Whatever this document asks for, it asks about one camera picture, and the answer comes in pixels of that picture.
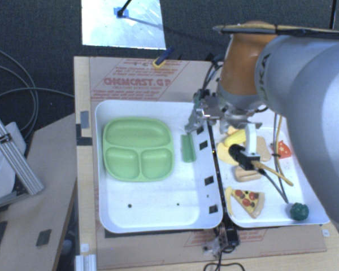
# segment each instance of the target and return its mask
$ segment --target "dark green ball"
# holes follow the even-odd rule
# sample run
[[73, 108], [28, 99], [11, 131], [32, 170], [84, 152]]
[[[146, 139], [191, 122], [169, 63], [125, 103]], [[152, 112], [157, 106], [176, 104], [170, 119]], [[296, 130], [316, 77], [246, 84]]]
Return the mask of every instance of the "dark green ball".
[[290, 210], [290, 216], [296, 221], [305, 220], [309, 216], [309, 208], [305, 204], [295, 203]]

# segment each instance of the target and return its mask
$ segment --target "dark floor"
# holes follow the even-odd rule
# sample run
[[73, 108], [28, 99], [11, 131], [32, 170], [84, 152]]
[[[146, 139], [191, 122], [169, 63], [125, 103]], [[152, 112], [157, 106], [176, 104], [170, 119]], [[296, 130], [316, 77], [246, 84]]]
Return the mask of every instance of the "dark floor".
[[[218, 24], [248, 20], [328, 28], [332, 0], [160, 0], [167, 46], [173, 58], [205, 60], [209, 53], [224, 54], [228, 37], [212, 30]], [[339, 30], [339, 0], [335, 29]], [[73, 94], [73, 57], [114, 56], [156, 58], [161, 51], [81, 44], [81, 0], [0, 0], [0, 50], [21, 63], [37, 87]], [[0, 54], [0, 65], [25, 73]], [[22, 87], [0, 69], [0, 93]], [[39, 94], [35, 129], [74, 112], [74, 101], [61, 95]], [[0, 118], [24, 126], [32, 115], [28, 93], [0, 99]]]

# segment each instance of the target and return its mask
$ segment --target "pepperoni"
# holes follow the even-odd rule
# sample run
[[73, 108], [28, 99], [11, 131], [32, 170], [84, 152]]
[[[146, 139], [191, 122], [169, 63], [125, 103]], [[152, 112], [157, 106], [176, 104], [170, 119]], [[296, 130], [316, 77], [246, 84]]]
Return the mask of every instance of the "pepperoni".
[[250, 200], [248, 200], [248, 199], [243, 199], [243, 200], [242, 200], [242, 204], [243, 204], [245, 207], [248, 207], [248, 206], [251, 204], [251, 202], [250, 202]]
[[241, 195], [242, 195], [242, 191], [241, 191], [241, 190], [236, 190], [236, 191], [235, 191], [235, 195], [241, 196]]
[[251, 193], [249, 194], [249, 198], [250, 198], [251, 200], [256, 200], [256, 199], [259, 198], [259, 193], [251, 192]]

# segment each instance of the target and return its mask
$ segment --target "black pole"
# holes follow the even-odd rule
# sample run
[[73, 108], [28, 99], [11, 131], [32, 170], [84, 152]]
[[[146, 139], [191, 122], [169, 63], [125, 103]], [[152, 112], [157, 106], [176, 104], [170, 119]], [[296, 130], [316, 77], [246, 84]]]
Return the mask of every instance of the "black pole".
[[127, 6], [130, 4], [132, 0], [127, 0], [127, 2], [124, 4], [124, 6], [117, 12], [117, 17], [122, 17], [124, 10], [127, 8]]
[[331, 14], [331, 16], [330, 16], [329, 29], [334, 29], [335, 11], [336, 11], [336, 8], [337, 8], [337, 0], [333, 0], [332, 14]]

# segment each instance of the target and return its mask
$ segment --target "green plate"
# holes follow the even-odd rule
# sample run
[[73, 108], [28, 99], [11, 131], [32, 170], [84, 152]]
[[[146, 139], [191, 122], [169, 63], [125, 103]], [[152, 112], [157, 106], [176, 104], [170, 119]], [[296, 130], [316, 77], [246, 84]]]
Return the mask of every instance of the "green plate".
[[113, 119], [104, 128], [103, 158], [107, 171], [116, 179], [163, 180], [171, 174], [175, 161], [171, 131], [156, 119]]

